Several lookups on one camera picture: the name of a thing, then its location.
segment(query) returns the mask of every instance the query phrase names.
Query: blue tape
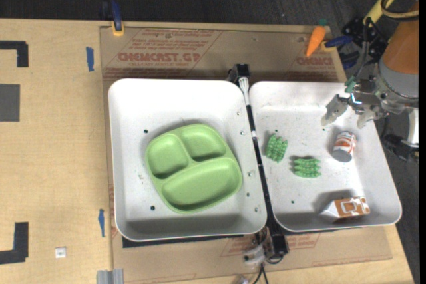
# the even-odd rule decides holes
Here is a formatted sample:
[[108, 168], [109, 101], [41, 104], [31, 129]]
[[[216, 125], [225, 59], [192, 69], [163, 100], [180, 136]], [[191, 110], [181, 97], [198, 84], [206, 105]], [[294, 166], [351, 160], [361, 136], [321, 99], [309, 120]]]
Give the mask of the blue tape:
[[93, 65], [95, 64], [95, 57], [93, 56], [93, 49], [91, 47], [86, 47], [86, 57], [89, 71], [95, 71], [93, 68]]
[[352, 37], [350, 36], [340, 36], [336, 37], [325, 43], [325, 47], [338, 47], [340, 45], [349, 44], [352, 42]]
[[105, 238], [105, 217], [104, 210], [101, 208], [98, 215], [99, 226], [101, 227], [102, 238]]

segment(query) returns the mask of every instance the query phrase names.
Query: small box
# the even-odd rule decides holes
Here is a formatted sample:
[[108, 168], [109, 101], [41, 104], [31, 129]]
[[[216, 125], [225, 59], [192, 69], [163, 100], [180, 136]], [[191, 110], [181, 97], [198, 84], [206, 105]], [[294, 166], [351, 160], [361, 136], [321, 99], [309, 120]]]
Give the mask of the small box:
[[364, 196], [333, 200], [324, 211], [322, 217], [332, 221], [353, 219], [370, 214], [370, 208]]

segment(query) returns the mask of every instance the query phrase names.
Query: soup can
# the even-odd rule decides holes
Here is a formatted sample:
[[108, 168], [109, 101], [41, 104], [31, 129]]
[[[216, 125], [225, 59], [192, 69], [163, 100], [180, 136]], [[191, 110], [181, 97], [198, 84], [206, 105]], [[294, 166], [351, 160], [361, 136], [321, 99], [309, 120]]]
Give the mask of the soup can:
[[357, 137], [353, 132], [341, 132], [335, 139], [331, 155], [340, 162], [349, 162], [352, 160], [356, 144]]

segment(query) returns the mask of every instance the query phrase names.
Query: green divided plate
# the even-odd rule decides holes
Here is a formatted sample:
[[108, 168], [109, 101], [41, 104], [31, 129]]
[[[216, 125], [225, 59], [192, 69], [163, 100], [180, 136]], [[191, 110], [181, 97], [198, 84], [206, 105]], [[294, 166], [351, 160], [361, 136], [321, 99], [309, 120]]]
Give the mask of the green divided plate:
[[178, 213], [210, 208], [234, 195], [242, 184], [231, 149], [205, 124], [156, 137], [146, 148], [145, 160], [158, 194]]

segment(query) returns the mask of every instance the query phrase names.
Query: orange object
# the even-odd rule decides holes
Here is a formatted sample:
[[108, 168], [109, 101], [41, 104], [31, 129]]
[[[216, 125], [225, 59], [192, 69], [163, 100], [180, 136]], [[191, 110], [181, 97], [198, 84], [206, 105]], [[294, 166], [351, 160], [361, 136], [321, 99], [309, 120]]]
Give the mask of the orange object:
[[306, 51], [306, 57], [312, 55], [312, 53], [321, 45], [321, 42], [325, 37], [325, 27], [317, 26], [311, 34], [311, 38], [309, 39], [308, 49]]

